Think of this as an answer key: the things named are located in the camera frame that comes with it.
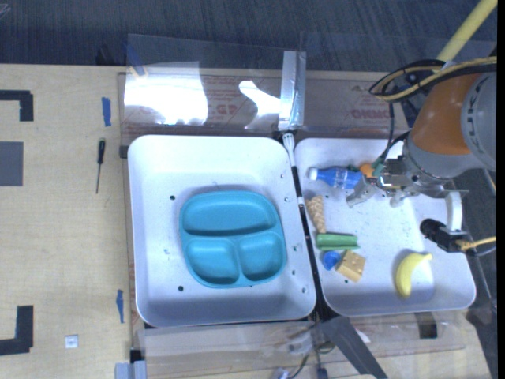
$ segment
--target wooden table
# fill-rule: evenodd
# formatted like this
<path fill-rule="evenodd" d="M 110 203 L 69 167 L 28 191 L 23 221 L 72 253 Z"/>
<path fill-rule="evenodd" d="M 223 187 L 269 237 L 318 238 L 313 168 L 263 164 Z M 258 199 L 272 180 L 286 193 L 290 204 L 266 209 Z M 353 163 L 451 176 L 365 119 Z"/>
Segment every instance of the wooden table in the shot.
<path fill-rule="evenodd" d="M 0 377 L 114 377 L 114 365 L 129 360 L 125 160 L 118 155 L 118 75 L 124 72 L 122 67 L 0 66 L 0 89 L 29 90 L 35 108 L 33 122 L 20 122 L 19 104 L 0 101 L 0 141 L 24 143 L 23 186 L 0 186 L 0 340 L 14 337 L 17 306 L 34 308 L 33 347 L 0 356 Z M 104 123 L 103 97 L 111 102 L 111 126 Z M 102 137 L 107 149 L 97 194 Z M 463 349 L 378 361 L 391 377 L 489 377 L 477 334 L 465 319 L 461 333 Z M 73 335 L 78 347 L 65 347 L 65 337 Z M 331 377 L 356 374 L 348 362 L 327 368 Z M 220 377 L 267 378 L 271 372 Z M 298 377 L 316 376 L 307 367 Z"/>

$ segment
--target toy banana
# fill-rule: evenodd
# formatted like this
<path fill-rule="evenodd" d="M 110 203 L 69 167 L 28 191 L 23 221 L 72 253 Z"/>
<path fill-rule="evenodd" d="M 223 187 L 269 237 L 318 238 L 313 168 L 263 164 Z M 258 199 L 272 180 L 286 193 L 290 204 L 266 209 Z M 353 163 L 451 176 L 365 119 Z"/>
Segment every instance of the toy banana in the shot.
<path fill-rule="evenodd" d="M 396 269 L 396 290 L 403 298 L 408 298 L 412 292 L 412 272 L 424 260 L 431 260 L 431 253 L 410 253 L 403 258 Z"/>

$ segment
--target blue bottle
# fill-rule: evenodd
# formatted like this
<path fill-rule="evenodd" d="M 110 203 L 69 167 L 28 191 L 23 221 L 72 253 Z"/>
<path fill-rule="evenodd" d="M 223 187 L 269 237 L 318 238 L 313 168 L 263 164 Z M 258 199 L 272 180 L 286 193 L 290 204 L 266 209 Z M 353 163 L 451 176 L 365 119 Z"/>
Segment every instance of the blue bottle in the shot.
<path fill-rule="evenodd" d="M 347 170 L 345 167 L 329 167 L 319 169 L 309 168 L 309 179 L 321 180 L 329 186 L 351 190 L 360 181 L 362 173 L 360 171 Z"/>

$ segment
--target white bracket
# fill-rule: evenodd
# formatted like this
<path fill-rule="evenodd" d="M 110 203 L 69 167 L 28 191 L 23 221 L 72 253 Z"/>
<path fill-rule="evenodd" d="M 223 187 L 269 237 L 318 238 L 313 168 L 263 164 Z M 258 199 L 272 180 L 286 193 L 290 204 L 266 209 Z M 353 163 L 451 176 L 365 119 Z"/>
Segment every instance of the white bracket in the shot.
<path fill-rule="evenodd" d="M 463 206 L 459 191 L 452 191 L 445 197 L 447 206 L 447 229 L 460 231 L 463 223 Z"/>

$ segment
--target wire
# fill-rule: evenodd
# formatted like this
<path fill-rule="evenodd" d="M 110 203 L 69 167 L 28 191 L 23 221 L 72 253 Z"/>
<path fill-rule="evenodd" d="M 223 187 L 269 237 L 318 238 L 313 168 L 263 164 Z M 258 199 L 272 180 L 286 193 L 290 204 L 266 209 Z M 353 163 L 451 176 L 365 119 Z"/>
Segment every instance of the wire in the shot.
<path fill-rule="evenodd" d="M 290 376 L 289 379 L 294 379 L 301 372 L 301 370 L 304 369 L 305 364 L 307 363 L 308 359 L 309 359 L 309 355 L 306 355 L 305 357 L 303 357 L 303 359 L 301 360 L 301 363 L 300 363 L 300 367 L 297 369 L 297 371 L 295 373 L 293 373 L 293 375 Z"/>
<path fill-rule="evenodd" d="M 393 133 L 395 132 L 395 111 L 393 109 L 393 104 L 389 104 L 389 137 L 387 138 L 387 144 L 384 151 L 380 154 L 379 158 L 384 161 L 389 153 L 389 149 L 393 145 Z"/>
<path fill-rule="evenodd" d="M 477 240 L 476 242 L 470 242 L 468 240 L 456 240 L 456 244 L 461 248 L 462 251 L 467 251 L 469 249 L 474 249 L 478 246 L 481 246 L 483 244 L 488 244 L 491 242 L 496 241 L 496 236 L 488 237 L 488 238 L 483 238 L 481 240 Z"/>
<path fill-rule="evenodd" d="M 415 118 L 417 118 L 419 115 L 419 110 L 416 108 L 416 106 L 413 105 L 409 99 L 405 99 L 405 101 L 402 101 L 402 103 L 408 106 L 409 109 L 415 114 Z"/>
<path fill-rule="evenodd" d="M 453 77 L 463 76 L 466 74 L 487 73 L 496 71 L 498 59 L 497 56 L 490 56 L 489 58 L 478 58 L 468 62 L 461 62 L 459 64 L 449 66 L 442 69 L 441 61 L 432 61 L 429 65 L 418 66 L 418 62 L 405 66 L 393 73 L 388 74 L 379 81 L 377 81 L 368 91 L 370 94 L 376 96 L 388 103 L 397 103 L 407 99 L 419 92 L 422 88 L 431 88 L 433 85 L 441 81 L 448 80 Z M 437 73 L 424 78 L 415 85 L 405 88 L 400 92 L 387 92 L 387 86 L 398 76 L 403 74 L 412 73 L 419 70 L 439 70 Z"/>
<path fill-rule="evenodd" d="M 321 367 L 321 355 L 319 354 L 318 350 L 316 350 L 316 359 L 317 359 L 317 367 Z"/>
<path fill-rule="evenodd" d="M 327 341 L 326 343 L 323 343 L 316 348 L 316 353 L 319 355 L 325 355 L 329 354 L 335 349 L 335 345 L 331 343 L 330 341 Z"/>
<path fill-rule="evenodd" d="M 389 151 L 395 144 L 397 144 L 400 141 L 404 141 L 407 136 L 409 135 L 410 131 L 406 131 L 405 133 L 402 133 L 400 136 L 396 137 L 393 141 L 391 141 L 391 138 L 393 136 L 393 131 L 394 131 L 394 126 L 390 127 L 390 133 L 389 133 L 389 139 L 387 140 L 387 145 L 384 151 L 377 157 L 377 159 L 373 162 L 372 168 L 374 169 L 373 174 L 376 176 L 378 173 L 380 173 L 383 169 L 383 163 L 386 161 L 387 155 L 389 154 Z"/>
<path fill-rule="evenodd" d="M 493 246 L 490 249 L 487 249 L 484 251 L 477 251 L 475 249 L 470 249 L 465 254 L 470 257 L 483 257 L 483 256 L 487 256 L 488 254 L 492 253 L 493 251 L 496 251 L 496 246 Z"/>

